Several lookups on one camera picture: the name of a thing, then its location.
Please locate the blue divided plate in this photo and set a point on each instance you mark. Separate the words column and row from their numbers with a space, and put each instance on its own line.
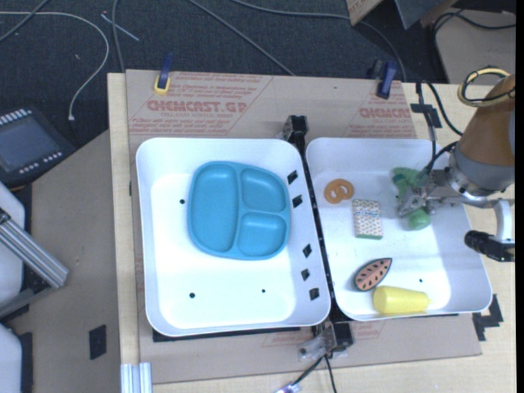
column 217, row 211

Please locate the white patterned carton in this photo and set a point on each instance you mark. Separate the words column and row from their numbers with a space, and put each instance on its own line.
column 367, row 218

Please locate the orange pretzel biscuit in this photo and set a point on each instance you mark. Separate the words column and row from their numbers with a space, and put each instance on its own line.
column 332, row 195

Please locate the green broccoli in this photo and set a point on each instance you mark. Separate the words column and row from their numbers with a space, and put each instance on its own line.
column 418, row 221

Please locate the brown cardboard board red print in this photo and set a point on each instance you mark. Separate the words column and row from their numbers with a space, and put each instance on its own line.
column 262, row 96

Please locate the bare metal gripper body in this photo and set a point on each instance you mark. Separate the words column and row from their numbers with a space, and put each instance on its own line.
column 440, row 184

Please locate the white plastic tray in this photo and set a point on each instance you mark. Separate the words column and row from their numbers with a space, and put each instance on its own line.
column 229, row 293
column 409, row 260

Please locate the thin black rod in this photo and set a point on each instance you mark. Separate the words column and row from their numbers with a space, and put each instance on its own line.
column 318, row 227

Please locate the black cylinder on white bracket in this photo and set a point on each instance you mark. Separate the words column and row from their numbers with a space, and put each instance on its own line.
column 477, row 240

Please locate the orange watermelon slice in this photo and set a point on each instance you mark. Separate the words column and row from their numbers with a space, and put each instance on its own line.
column 371, row 276

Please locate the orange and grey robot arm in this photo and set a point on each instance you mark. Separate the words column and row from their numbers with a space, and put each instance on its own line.
column 487, row 125

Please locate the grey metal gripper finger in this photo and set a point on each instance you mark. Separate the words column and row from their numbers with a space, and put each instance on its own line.
column 410, row 205
column 432, row 207

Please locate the yellow bottle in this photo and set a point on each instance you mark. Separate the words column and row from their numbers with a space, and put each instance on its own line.
column 399, row 300

